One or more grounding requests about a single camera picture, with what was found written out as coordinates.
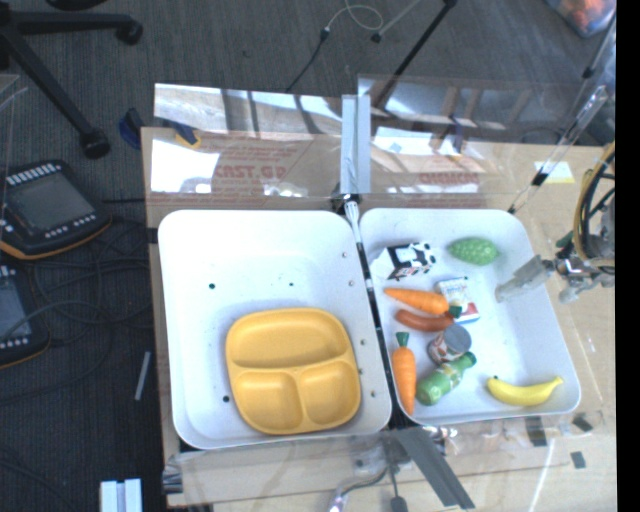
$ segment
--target white cable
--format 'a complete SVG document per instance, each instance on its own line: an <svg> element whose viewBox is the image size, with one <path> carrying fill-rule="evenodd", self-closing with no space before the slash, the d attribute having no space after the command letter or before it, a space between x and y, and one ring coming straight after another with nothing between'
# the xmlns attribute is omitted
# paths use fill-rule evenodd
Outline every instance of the white cable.
<svg viewBox="0 0 640 512"><path fill-rule="evenodd" d="M335 19L340 16L343 12L348 12L349 16L351 16L351 19L359 26L362 27L365 30L379 30L380 28L382 28L382 26L384 25L384 19L382 18L382 15L373 7L370 7L368 5L361 5L361 4L356 4L356 5L351 5L349 3L349 0L344 0L344 5L345 7L343 7L342 9L340 9L337 13L335 13L333 15L333 17L329 20L329 23L327 23L326 28L329 29L331 28L331 24L335 21ZM355 9L364 9L367 11L371 11L374 15L376 15L378 17L378 19L380 20L377 26L371 26L371 25L365 25L364 23L362 23L361 21L359 21L355 14L353 14L353 11Z"/></svg>

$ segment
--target carrot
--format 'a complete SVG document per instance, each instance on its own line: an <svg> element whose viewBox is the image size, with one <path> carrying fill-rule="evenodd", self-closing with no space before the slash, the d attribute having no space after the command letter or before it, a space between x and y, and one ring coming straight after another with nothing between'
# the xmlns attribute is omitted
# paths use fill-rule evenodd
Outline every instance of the carrot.
<svg viewBox="0 0 640 512"><path fill-rule="evenodd" d="M409 342L408 332L397 332L396 338L400 346L394 350L391 356L391 366L400 402L407 414L411 415L415 405L416 383L418 380L416 356L407 346Z"/></svg>
<svg viewBox="0 0 640 512"><path fill-rule="evenodd" d="M432 315L442 315L449 310L449 303L441 293L410 290L406 288L385 288L384 293L400 302L404 302L409 306L424 311L425 313L431 313Z"/></svg>
<svg viewBox="0 0 640 512"><path fill-rule="evenodd" d="M407 327L424 332L444 331L453 323L453 315L449 312L439 316L423 316L416 315L406 309L399 309L395 314L395 318Z"/></svg>

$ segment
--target orange divided plate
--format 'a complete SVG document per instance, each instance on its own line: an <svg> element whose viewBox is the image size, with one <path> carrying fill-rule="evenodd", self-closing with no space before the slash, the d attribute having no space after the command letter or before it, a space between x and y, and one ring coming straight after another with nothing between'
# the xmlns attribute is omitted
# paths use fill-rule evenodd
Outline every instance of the orange divided plate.
<svg viewBox="0 0 640 512"><path fill-rule="evenodd" d="M351 341L342 323L322 309L274 309L240 318L227 334L226 360L240 415L260 432L330 429L360 407Z"/></svg>

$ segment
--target green vegetable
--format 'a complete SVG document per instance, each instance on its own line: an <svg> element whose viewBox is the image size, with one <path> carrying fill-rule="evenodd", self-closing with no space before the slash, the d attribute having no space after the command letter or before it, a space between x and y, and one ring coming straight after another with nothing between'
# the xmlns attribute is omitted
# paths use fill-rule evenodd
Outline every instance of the green vegetable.
<svg viewBox="0 0 640 512"><path fill-rule="evenodd" d="M453 257L475 265L488 265L500 254L493 242L480 237L462 238L450 244L447 250Z"/></svg>

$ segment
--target black electronic device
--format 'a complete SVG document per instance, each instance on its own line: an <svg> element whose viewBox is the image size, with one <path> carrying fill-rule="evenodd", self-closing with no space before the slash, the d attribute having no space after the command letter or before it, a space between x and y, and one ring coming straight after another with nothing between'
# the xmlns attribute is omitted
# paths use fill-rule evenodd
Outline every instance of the black electronic device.
<svg viewBox="0 0 640 512"><path fill-rule="evenodd" d="M111 216L81 190L62 160L11 169L0 184L5 190L0 250L17 259L67 251L111 224Z"/></svg>
<svg viewBox="0 0 640 512"><path fill-rule="evenodd" d="M35 310L27 277L0 265L0 368L30 359L49 346L42 318L36 315L22 322Z"/></svg>

